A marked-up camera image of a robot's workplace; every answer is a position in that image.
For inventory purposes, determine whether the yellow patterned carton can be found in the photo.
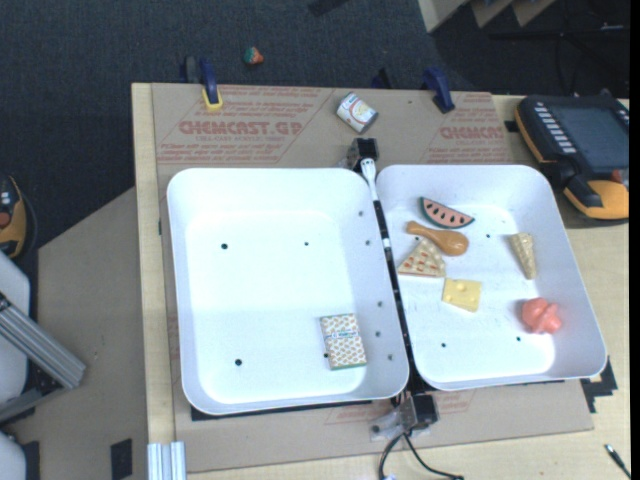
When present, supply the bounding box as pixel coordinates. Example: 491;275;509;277
319;312;368;372

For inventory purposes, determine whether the pink ice cream scoop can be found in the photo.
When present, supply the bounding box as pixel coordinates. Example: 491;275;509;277
521;297;563;336

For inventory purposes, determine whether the white plastic tray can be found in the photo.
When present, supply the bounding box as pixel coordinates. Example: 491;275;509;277
165;167;411;416
374;163;609;392

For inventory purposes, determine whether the red watermelon slice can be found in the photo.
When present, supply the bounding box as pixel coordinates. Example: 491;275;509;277
418;196;476;230

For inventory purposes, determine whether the beige ice cream cone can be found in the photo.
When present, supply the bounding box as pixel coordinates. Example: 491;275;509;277
508;232;538;281

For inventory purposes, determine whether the brown cardboard board red print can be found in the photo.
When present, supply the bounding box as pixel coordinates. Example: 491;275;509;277
150;82;596;474

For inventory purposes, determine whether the thin black and white rod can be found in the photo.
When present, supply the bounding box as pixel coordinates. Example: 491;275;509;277
360;157;419;394

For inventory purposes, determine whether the black block with thin wires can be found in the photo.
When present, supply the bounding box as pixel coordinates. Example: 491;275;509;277
345;137;380;168
369;393;441;442

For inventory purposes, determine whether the brown chicken drumstick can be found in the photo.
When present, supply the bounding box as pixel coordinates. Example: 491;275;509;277
405;220;470;257

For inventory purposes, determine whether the yellow cheese block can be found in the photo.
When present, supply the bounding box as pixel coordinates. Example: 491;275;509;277
441;277;484;314

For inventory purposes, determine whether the pizza slice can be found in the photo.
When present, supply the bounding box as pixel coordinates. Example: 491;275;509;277
396;237;447;279

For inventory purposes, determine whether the small white can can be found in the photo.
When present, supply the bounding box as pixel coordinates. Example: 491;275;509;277
335;91;380;135

